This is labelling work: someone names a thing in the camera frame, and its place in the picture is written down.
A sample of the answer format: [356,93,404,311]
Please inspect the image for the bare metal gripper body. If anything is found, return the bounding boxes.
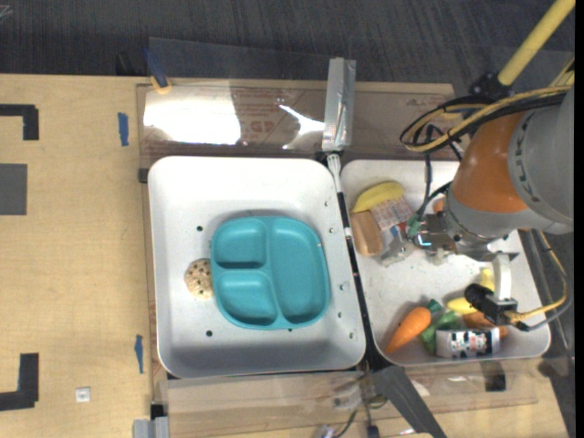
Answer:
[412,211,520,263]

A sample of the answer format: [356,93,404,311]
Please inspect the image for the brown bread roll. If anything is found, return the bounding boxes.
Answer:
[349,210,384,257]

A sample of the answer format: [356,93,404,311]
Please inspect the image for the white plastic tray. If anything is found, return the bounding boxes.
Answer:
[146,154,368,380]
[339,158,552,368]

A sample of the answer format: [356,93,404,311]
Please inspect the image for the yellow toy food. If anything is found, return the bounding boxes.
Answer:
[446,296,478,317]

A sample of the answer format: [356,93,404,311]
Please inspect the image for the yellow banana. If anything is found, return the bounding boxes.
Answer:
[349,180,406,215]

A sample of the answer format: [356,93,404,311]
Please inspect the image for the orange toy food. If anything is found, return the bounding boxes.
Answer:
[462,310,509,340]

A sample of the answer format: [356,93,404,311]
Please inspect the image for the green toy vegetable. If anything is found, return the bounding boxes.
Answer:
[419,309,461,355]

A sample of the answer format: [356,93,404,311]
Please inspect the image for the orange carrot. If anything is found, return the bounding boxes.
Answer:
[384,298,444,356]

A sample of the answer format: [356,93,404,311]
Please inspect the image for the white printed can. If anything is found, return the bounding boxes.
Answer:
[434,327,502,360]

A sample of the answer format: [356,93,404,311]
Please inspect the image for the blue divided plate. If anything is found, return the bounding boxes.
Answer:
[209,215,332,331]

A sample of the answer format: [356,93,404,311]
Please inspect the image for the brown cardboard board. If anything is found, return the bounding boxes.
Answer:
[136,78,540,411]

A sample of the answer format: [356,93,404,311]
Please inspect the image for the beige chocolate chip biscuit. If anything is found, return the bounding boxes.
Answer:
[182,257,215,302]

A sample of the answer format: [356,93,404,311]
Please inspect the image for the black cylinder on white bracket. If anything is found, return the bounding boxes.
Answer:
[464,252,520,327]

